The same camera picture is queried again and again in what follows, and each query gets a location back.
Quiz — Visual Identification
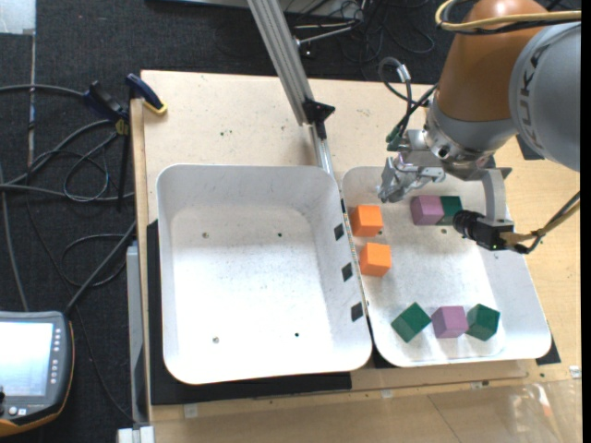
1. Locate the purple cube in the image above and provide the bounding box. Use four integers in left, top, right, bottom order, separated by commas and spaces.
409, 194, 446, 227
430, 305, 470, 340

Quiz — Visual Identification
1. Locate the orange cube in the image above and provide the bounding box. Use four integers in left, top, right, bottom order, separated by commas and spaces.
358, 242, 393, 278
348, 204, 385, 238

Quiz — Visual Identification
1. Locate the pale wood board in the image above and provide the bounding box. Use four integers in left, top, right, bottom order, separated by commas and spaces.
138, 68, 582, 409

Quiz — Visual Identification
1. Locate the black cylinder on white bracket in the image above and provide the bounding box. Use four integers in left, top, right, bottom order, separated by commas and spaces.
452, 167, 516, 252

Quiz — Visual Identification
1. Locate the white plastic tray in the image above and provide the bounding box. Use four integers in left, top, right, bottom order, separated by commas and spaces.
341, 165, 554, 369
155, 162, 374, 386

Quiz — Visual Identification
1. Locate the green cube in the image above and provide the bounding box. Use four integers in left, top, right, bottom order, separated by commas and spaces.
436, 195, 464, 227
390, 301, 433, 343
464, 303, 501, 342

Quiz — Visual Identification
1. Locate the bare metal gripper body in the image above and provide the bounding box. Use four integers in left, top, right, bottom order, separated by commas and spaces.
392, 127, 499, 183

